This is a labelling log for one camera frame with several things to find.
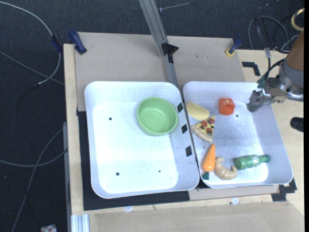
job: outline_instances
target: green bowl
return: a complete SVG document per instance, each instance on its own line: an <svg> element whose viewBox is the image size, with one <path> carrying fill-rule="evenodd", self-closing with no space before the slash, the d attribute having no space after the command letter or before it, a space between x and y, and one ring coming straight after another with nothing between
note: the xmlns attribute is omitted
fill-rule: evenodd
<svg viewBox="0 0 309 232"><path fill-rule="evenodd" d="M151 136L161 136L173 131L178 123L174 106L159 97L142 100L137 108L140 128Z"/></svg>

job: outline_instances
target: white tray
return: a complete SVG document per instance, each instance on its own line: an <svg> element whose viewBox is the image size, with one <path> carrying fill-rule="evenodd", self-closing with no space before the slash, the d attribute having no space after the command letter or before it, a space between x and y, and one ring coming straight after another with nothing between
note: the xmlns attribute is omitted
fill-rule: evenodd
<svg viewBox="0 0 309 232"><path fill-rule="evenodd" d="M221 180L214 171L209 180L203 180L211 188L226 188L254 185L286 184L293 178L288 159L271 106L263 106L255 113L247 110L246 104L256 83L235 82L189 82L183 87L185 103L194 102L216 116L213 142L216 156L223 157L223 165L230 168L233 158L250 154L268 154L270 162L256 168L240 170L232 180ZM232 98L236 107L234 113L224 116L219 113L219 99ZM192 126L199 121L188 115ZM210 143L192 135L200 174L204 173L202 162Z"/></svg>
<svg viewBox="0 0 309 232"><path fill-rule="evenodd" d="M91 184L98 196L118 198L197 186L199 171L190 131L174 85L97 81L84 94ZM149 136L138 126L138 104L152 96L179 108L178 125L170 134Z"/></svg>

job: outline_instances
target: pizza slice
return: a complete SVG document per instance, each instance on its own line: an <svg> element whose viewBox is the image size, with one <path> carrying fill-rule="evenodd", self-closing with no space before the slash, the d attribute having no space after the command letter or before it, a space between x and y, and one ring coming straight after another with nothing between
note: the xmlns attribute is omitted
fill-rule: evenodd
<svg viewBox="0 0 309 232"><path fill-rule="evenodd" d="M206 142L211 143L213 137L214 130L214 120L215 116L211 116L207 119L204 119L201 122L198 122L194 126L192 126L192 131L201 139Z"/></svg>

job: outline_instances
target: carrot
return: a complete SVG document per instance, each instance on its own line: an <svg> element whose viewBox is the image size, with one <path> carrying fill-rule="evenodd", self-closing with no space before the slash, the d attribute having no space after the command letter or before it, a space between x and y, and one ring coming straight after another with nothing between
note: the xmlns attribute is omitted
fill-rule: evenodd
<svg viewBox="0 0 309 232"><path fill-rule="evenodd" d="M204 180L209 179L209 172L214 170L215 162L216 162L216 146L215 144L212 144L209 151L207 152L207 155L202 165L202 168L205 171L205 173L202 175L202 178Z"/></svg>

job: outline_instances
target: croissant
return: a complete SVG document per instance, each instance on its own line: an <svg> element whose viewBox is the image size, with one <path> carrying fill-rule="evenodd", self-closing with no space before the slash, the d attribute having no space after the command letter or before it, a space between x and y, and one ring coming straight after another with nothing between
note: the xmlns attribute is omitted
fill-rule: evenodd
<svg viewBox="0 0 309 232"><path fill-rule="evenodd" d="M223 157L216 157L214 172L222 180L234 179L238 174L237 168L235 166L231 166L231 170L229 170L222 165L223 161Z"/></svg>

